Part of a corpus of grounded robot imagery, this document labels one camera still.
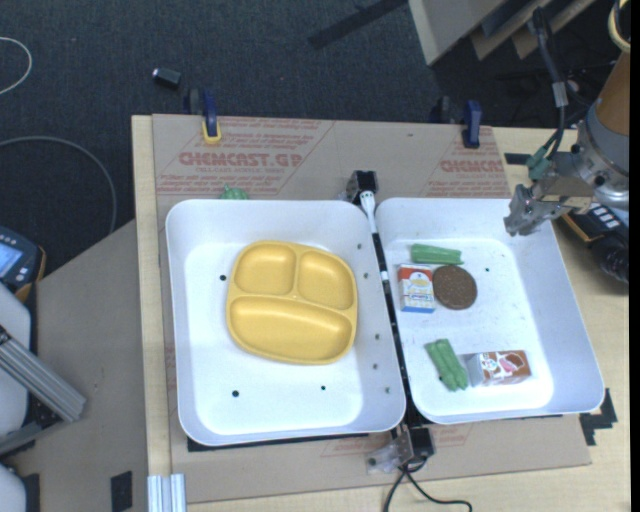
small box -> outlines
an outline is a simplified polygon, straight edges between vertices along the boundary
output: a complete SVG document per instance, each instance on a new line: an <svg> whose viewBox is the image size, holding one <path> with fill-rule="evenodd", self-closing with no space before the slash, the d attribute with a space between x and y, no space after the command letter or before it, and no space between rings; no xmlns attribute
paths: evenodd
<svg viewBox="0 0 640 512"><path fill-rule="evenodd" d="M524 350L505 350L473 354L467 359L472 386L517 384L531 377Z"/></svg>
<svg viewBox="0 0 640 512"><path fill-rule="evenodd" d="M398 266L400 309L414 313L433 313L433 274L428 265Z"/></svg>

white tray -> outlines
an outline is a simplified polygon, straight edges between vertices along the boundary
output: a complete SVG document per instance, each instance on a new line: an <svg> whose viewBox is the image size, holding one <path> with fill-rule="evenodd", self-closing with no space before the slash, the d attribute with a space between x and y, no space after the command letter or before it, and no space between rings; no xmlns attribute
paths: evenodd
<svg viewBox="0 0 640 512"><path fill-rule="evenodd" d="M209 446L386 431L406 398L378 262L364 214L342 201L187 200L166 220L178 413ZM329 365L249 354L225 322L237 255L260 240L307 244L351 267L358 289L352 349Z"/></svg>
<svg viewBox="0 0 640 512"><path fill-rule="evenodd" d="M596 409L604 385L550 223L511 237L503 199L389 199L376 223L413 402L436 423L579 413ZM399 310L395 268L423 243L462 252L478 298L465 310ZM458 355L523 349L532 377L515 385L449 391L438 382L425 343L449 339Z"/></svg>

robotic arm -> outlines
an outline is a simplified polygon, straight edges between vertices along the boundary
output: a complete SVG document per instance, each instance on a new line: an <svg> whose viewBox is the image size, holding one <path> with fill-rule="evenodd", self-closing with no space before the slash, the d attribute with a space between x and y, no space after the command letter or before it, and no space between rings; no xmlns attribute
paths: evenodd
<svg viewBox="0 0 640 512"><path fill-rule="evenodd" d="M539 41L544 50L544 41L540 37ZM618 46L623 51L600 96L578 124L577 141L571 151L549 150L554 142L557 147L562 136L560 127L527 161L533 185L516 187L510 214L504 219L510 235L529 235L547 220L585 214L594 201L613 209L629 210L631 48ZM550 71L555 92L559 74L553 67ZM628 262L626 278L616 277L628 282Z"/></svg>

brown round object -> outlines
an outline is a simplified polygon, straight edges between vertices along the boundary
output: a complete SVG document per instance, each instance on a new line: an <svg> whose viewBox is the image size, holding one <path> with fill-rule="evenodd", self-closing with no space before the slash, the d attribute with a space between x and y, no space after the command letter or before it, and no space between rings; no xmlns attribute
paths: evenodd
<svg viewBox="0 0 640 512"><path fill-rule="evenodd" d="M433 273L433 293L449 309L467 309L476 300L476 280L458 265L438 267Z"/></svg>

blue clamp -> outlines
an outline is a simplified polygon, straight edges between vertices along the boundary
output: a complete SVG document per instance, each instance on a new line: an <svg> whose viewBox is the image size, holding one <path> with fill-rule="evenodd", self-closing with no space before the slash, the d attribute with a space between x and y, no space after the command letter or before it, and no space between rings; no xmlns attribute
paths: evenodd
<svg viewBox="0 0 640 512"><path fill-rule="evenodd" d="M202 136L205 142L215 143L222 138L220 122L216 113L216 101L213 93L207 89L191 89L184 97L185 114L203 116Z"/></svg>
<svg viewBox="0 0 640 512"><path fill-rule="evenodd" d="M462 130L462 142L466 148L480 147L480 120L482 109L480 103L474 100L467 101L464 106L464 123L467 126Z"/></svg>

